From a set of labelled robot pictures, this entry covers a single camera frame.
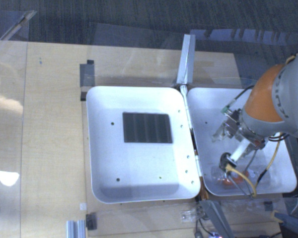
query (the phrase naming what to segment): orange object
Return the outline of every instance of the orange object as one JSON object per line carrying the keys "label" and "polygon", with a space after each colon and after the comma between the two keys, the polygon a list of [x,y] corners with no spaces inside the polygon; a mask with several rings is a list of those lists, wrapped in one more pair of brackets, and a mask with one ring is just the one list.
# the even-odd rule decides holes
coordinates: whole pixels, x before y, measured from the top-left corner
{"label": "orange object", "polygon": [[[249,176],[249,172],[246,171],[246,172],[245,172],[245,175],[246,175],[246,177],[248,177],[248,176]],[[241,182],[243,182],[243,177],[241,177],[241,176],[232,177],[232,179],[233,179],[233,181],[236,182],[237,184],[240,184]],[[224,184],[224,185],[233,185],[233,183],[232,183],[228,178],[225,178],[225,179],[223,180],[223,184]]]}
{"label": "orange object", "polygon": [[282,121],[273,104],[272,88],[276,76],[284,66],[277,64],[271,67],[257,81],[245,104],[245,111],[249,116],[267,122]]}

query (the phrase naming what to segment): transparent enclosure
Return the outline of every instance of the transparent enclosure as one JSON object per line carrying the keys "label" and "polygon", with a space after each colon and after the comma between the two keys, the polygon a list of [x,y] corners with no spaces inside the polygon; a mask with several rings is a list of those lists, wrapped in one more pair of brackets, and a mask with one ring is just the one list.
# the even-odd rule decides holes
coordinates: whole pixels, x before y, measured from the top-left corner
{"label": "transparent enclosure", "polygon": [[0,11],[0,237],[20,237],[22,125],[28,40],[27,24],[22,22],[24,15],[24,12]]}

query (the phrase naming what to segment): gray carpet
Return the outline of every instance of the gray carpet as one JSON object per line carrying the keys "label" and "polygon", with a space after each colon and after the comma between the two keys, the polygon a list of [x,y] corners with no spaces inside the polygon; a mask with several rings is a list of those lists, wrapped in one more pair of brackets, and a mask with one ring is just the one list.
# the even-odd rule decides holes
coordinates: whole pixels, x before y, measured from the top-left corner
{"label": "gray carpet", "polygon": [[298,0],[0,0],[0,11],[26,10],[36,42],[181,49],[197,30],[196,50],[234,53],[249,79],[298,50]]}

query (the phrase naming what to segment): cable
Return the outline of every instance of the cable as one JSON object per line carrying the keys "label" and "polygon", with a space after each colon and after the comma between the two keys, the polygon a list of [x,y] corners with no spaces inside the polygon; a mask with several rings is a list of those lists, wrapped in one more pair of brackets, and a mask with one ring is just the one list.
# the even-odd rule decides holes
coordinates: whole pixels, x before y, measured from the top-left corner
{"label": "cable", "polygon": [[274,139],[274,138],[281,138],[282,136],[285,136],[286,135],[286,133],[282,133],[282,134],[279,134],[279,136],[271,136],[271,137],[269,137],[269,138],[271,138],[271,139]]}
{"label": "cable", "polygon": [[260,182],[260,180],[263,178],[263,176],[265,175],[265,173],[268,171],[268,169],[270,168],[270,166],[272,165],[272,163],[274,162],[274,159],[277,155],[277,152],[278,152],[278,148],[279,148],[279,145],[280,145],[280,141],[277,142],[277,145],[276,145],[276,148],[275,148],[275,152],[273,154],[273,157],[272,159],[270,160],[270,162],[268,163],[267,167],[265,168],[265,170],[259,175],[258,179],[257,179],[257,182],[255,184],[255,188],[257,188],[257,185],[258,183]]}
{"label": "cable", "polygon": [[245,196],[248,196],[247,193],[246,193],[246,192],[245,192],[245,191],[244,191],[244,190],[243,190],[243,189],[242,189],[242,188],[241,188],[241,187],[234,181],[234,179],[232,178],[231,175],[228,175],[227,178],[230,180],[231,183],[233,183],[233,184],[235,185],[236,188],[238,188],[240,191],[242,191],[242,193],[243,193]]}
{"label": "cable", "polygon": [[236,174],[238,174],[240,177],[242,177],[245,181],[248,182],[248,184],[252,187],[253,189],[253,194],[252,196],[255,197],[257,195],[257,192],[256,192],[256,187],[254,186],[254,184],[246,177],[246,175],[242,174],[240,171],[236,170],[235,168],[233,168],[230,164],[227,164],[225,169],[227,171],[230,171],[230,172],[234,172]]}
{"label": "cable", "polygon": [[241,91],[234,99],[232,99],[222,110],[221,113],[225,114],[228,109],[236,102],[236,100],[241,97],[247,90],[253,88],[254,85],[247,86],[243,91]]}
{"label": "cable", "polygon": [[234,99],[237,100],[239,97],[241,97],[247,90],[253,88],[254,85],[250,85],[250,86],[247,86],[239,95],[237,95]]}
{"label": "cable", "polygon": [[290,63],[290,62],[293,61],[295,58],[296,58],[295,55],[292,55],[292,56],[288,57],[287,60],[286,60],[286,62],[285,62],[285,64]]}
{"label": "cable", "polygon": [[271,142],[279,142],[279,141],[283,141],[283,140],[285,140],[285,139],[288,138],[288,137],[289,137],[289,134],[286,134],[286,135],[283,136],[283,137],[279,137],[279,138],[276,138],[276,139],[268,138],[268,140],[271,141]]}
{"label": "cable", "polygon": [[205,232],[207,232],[209,235],[213,236],[213,233],[211,233],[210,231],[207,231],[207,230],[203,227],[203,224],[202,224],[201,219],[199,219],[199,222],[200,222],[200,225],[201,225],[202,229],[203,229]]}
{"label": "cable", "polygon": [[274,234],[274,235],[272,235],[272,236],[269,236],[269,238],[274,238],[274,237],[276,237],[276,236],[278,236],[278,235],[281,235],[282,234],[282,232],[278,232],[278,233],[276,233],[276,234]]}
{"label": "cable", "polygon": [[254,158],[255,158],[255,156],[256,156],[256,153],[257,153],[257,150],[254,151],[253,157],[252,157],[251,160],[248,162],[248,164],[247,164],[247,166],[246,166],[246,168],[245,168],[243,174],[246,173],[246,171],[248,170],[249,166],[252,164],[252,162],[253,162],[253,160],[254,160]]}
{"label": "cable", "polygon": [[199,230],[198,230],[198,221],[199,220],[197,220],[196,222],[195,222],[195,232],[198,232]]}

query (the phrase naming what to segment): black clamp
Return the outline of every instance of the black clamp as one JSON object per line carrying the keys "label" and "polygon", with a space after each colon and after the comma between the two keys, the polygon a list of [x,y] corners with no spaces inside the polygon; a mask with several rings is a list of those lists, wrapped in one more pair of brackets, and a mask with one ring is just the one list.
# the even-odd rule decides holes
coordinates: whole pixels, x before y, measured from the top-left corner
{"label": "black clamp", "polygon": [[87,60],[86,64],[79,65],[80,74],[80,100],[86,101],[88,90],[95,86],[95,64],[93,60]]}
{"label": "black clamp", "polygon": [[236,163],[230,158],[231,153],[223,153],[220,158],[219,168],[226,173],[226,166],[230,164],[233,168],[236,168]]}
{"label": "black clamp", "polygon": [[97,229],[96,213],[86,214],[86,227],[87,227],[87,230],[89,231]]}

